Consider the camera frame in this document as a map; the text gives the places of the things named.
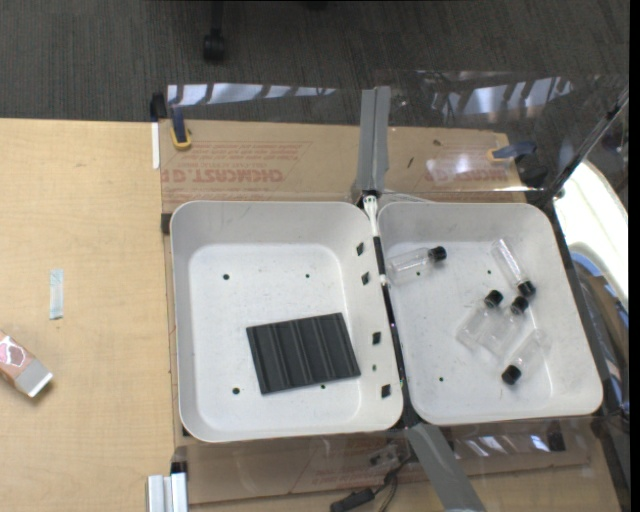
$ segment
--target wooden table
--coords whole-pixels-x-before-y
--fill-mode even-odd
[[[0,327],[54,373],[34,400],[0,385],[0,510],[143,511],[147,476],[167,474],[173,454],[150,125],[5,119],[0,151]],[[49,320],[53,268],[64,269],[59,320]],[[489,510],[617,509],[597,443],[589,468],[473,482]],[[344,495],[193,508],[326,511]],[[433,488],[417,483],[389,510],[440,509]]]

